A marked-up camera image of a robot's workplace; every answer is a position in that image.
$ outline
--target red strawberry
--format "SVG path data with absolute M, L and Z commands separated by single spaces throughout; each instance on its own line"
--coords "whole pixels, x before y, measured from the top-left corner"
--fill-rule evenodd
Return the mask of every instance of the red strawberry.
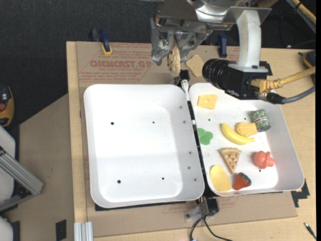
M 252 181 L 244 173 L 240 172 L 236 175 L 236 179 L 233 185 L 235 190 L 240 190 L 241 188 L 248 187 L 252 184 Z

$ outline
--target wooden table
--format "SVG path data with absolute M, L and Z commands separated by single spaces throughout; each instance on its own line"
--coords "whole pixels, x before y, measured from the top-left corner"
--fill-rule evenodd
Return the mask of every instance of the wooden table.
M 302 57 L 290 49 L 262 49 L 261 60 L 267 61 L 273 78 L 284 78 L 304 69 Z M 79 116 L 79 79 L 77 66 L 77 42 L 67 42 L 67 67 L 69 86 L 71 155 L 75 222 L 87 222 L 84 181 L 84 160 Z M 310 77 L 286 85 L 278 90 L 284 97 L 291 97 L 312 86 Z M 299 201 L 298 217 L 213 226 L 216 235 L 232 240 L 313 240 L 304 223 L 307 222 L 316 234 L 316 181 L 315 181 L 315 93 L 297 102 L 282 105 L 282 111 L 293 140 L 310 196 Z M 95 238 L 107 240 L 186 240 L 190 229 L 115 235 Z M 194 237 L 200 241 L 216 240 L 206 227 L 198 227 Z

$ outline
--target white plastic container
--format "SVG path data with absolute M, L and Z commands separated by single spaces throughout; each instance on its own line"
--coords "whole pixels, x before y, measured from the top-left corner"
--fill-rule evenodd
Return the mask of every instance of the white plastic container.
M 105 208 L 196 200 L 204 192 L 184 92 L 95 84 L 84 93 L 90 189 Z
M 209 145 L 201 145 L 207 182 L 214 193 L 220 196 L 232 196 L 290 191 L 302 187 L 304 184 L 303 172 L 280 105 L 261 100 L 238 100 L 209 83 L 192 85 L 189 94 L 197 127 L 213 133 L 214 136 Z M 215 109 L 197 106 L 199 95 L 203 94 L 217 95 Z M 237 145 L 223 135 L 222 123 L 228 124 L 232 129 L 235 129 L 236 124 L 240 122 L 251 123 L 251 113 L 259 109 L 265 110 L 271 128 L 251 136 L 255 138 L 254 142 Z M 235 174 L 229 173 L 219 154 L 221 148 L 231 147 L 241 151 Z M 275 165 L 260 170 L 253 161 L 255 153 L 259 151 L 269 151 L 271 157 L 275 159 Z M 232 184 L 236 173 L 243 172 L 252 181 L 251 186 L 238 191 L 234 189 L 226 192 L 217 191 L 210 178 L 210 169 L 214 165 L 220 165 L 225 169 Z
M 215 109 L 197 106 L 199 95 L 216 94 Z M 279 105 L 260 100 L 238 100 L 209 83 L 191 86 L 190 98 L 198 128 L 212 132 L 201 145 L 210 189 L 220 196 L 281 192 L 300 189 L 304 177 Z M 204 179 L 186 97 L 174 85 L 95 84 L 84 94 L 89 149 L 90 189 L 95 203 L 105 208 L 196 200 Z M 257 133 L 255 142 L 237 145 L 221 131 L 251 123 L 251 113 L 264 109 L 272 126 Z M 241 151 L 235 174 L 219 154 L 221 148 Z M 261 170 L 256 152 L 270 152 L 275 165 Z M 252 181 L 241 190 L 216 190 L 212 166 L 225 169 L 230 182 L 243 172 Z
M 14 230 L 9 222 L 0 216 L 0 240 L 13 241 Z
M 0 146 L 12 157 L 15 157 L 16 141 L 2 126 L 0 126 Z M 14 179 L 0 168 L 0 202 L 11 198 L 14 183 Z

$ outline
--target yellow banana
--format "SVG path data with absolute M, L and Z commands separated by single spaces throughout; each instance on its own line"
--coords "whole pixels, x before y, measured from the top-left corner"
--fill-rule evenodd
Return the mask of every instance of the yellow banana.
M 222 123 L 222 132 L 224 136 L 229 140 L 232 141 L 238 145 L 244 145 L 247 144 L 248 142 L 253 142 L 255 141 L 254 138 L 248 138 L 244 137 L 238 133 L 236 133 L 234 130 L 230 128 L 226 123 Z

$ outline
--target plastic cheese slice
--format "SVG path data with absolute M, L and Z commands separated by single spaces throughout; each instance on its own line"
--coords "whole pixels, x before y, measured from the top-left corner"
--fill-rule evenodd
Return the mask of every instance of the plastic cheese slice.
M 226 192 L 232 188 L 232 184 L 220 165 L 214 165 L 210 172 L 211 181 L 214 188 L 219 192 Z
M 215 109 L 216 101 L 217 101 L 217 95 L 203 94 L 199 96 L 197 106 L 207 108 L 207 109 Z

